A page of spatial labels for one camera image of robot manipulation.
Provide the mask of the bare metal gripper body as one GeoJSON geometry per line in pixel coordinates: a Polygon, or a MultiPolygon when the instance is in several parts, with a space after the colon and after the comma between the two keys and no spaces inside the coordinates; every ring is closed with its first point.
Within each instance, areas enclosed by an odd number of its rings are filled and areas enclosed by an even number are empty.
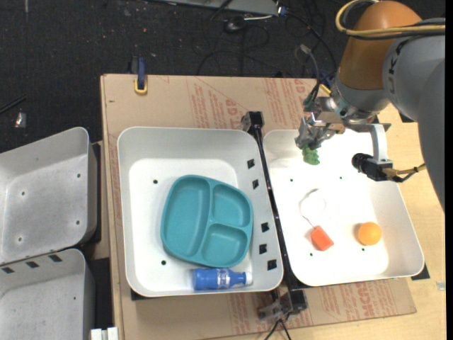
{"type": "Polygon", "coordinates": [[[335,108],[332,97],[317,96],[305,104],[305,118],[312,128],[322,129],[329,134],[343,134],[345,123],[335,108]]]}

